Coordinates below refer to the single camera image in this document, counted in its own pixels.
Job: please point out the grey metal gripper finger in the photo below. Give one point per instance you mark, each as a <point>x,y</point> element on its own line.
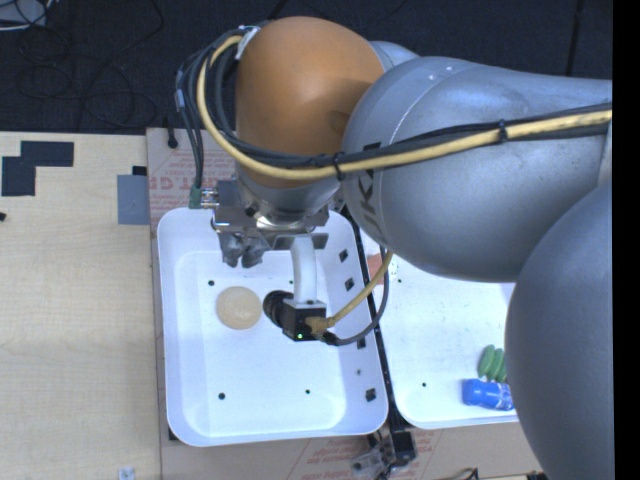
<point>255,253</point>
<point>232,250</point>

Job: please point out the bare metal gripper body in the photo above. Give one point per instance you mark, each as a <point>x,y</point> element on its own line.
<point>235,215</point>

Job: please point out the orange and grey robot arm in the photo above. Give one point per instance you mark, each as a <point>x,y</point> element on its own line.
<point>450,178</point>

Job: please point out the beige round biscuit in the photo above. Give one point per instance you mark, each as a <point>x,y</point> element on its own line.
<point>239,308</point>

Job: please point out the white plastic tray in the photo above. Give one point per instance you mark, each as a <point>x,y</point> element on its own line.
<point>440,348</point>
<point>270,378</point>

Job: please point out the green toy pea pod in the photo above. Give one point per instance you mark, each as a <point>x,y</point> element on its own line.
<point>490,363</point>

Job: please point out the blue plastic bottle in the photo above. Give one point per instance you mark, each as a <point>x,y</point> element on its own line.
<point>485,394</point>

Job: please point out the black cylinder on white bracket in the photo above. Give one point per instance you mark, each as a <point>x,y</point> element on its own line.
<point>299,318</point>

